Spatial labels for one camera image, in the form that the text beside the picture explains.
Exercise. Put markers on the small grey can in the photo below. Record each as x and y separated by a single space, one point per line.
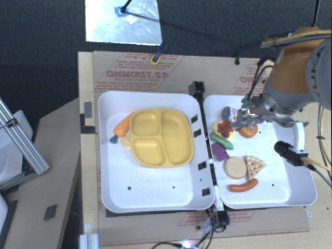
228 113

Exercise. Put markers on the orange sausage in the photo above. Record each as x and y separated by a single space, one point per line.
243 186

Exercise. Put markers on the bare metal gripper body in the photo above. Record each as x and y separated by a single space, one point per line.
267 110

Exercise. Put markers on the pale yellow toy food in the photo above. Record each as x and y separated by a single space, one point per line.
126 142

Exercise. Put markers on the thin black and white rod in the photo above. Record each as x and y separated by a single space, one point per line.
208 149

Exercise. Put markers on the yellow pizza with red toppings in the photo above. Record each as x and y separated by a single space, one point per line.
222 129

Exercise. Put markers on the orange round doughnut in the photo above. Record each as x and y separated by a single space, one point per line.
248 132

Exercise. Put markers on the brown cardboard board red print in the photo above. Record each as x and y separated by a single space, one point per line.
212 71

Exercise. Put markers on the yellow divided plate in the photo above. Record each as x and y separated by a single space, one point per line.
160 136

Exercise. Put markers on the triangular pizza slice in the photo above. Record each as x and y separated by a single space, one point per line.
253 166

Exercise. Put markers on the orange carrot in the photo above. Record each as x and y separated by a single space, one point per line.
124 125

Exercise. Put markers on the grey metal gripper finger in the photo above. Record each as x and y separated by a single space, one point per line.
239 118
252 124

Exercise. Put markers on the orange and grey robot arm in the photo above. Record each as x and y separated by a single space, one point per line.
290 69

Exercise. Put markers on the purple grapes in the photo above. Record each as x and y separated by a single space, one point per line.
220 152

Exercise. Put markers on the beige round biscuit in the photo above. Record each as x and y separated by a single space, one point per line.
235 168

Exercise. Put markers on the green cucumber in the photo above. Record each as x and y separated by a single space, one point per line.
222 140

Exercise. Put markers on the white plastic tray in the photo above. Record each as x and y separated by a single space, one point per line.
275 185
153 185

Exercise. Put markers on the black cylinder on white bracket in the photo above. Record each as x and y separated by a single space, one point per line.
288 150

